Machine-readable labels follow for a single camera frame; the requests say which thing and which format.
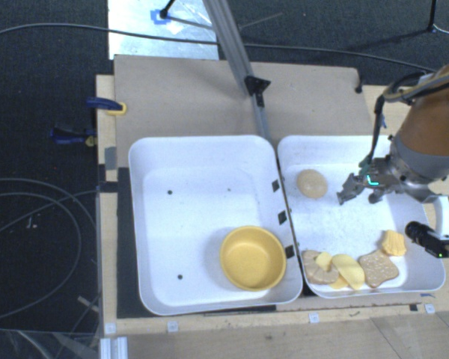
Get yellow banana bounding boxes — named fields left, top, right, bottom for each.
left=331, top=253, right=366, bottom=292

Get brown bread slice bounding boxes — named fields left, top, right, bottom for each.
left=357, top=248, right=400, bottom=289

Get beige round bun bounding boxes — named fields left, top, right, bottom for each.
left=296, top=168, right=329, bottom=200

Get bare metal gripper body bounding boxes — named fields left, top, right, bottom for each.
left=361, top=156, right=436, bottom=203

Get brown cardboard board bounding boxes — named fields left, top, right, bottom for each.
left=113, top=53, right=437, bottom=313

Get beige biscuit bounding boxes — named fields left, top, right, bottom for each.
left=301, top=249, right=340, bottom=286

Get yellow bowl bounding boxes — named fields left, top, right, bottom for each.
left=219, top=224, right=288, bottom=292

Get black cylinder on white bracket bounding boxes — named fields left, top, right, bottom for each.
left=404, top=194, right=449, bottom=260

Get white plastic tray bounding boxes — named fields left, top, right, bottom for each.
left=127, top=134, right=305, bottom=317
left=276, top=134, right=448, bottom=300

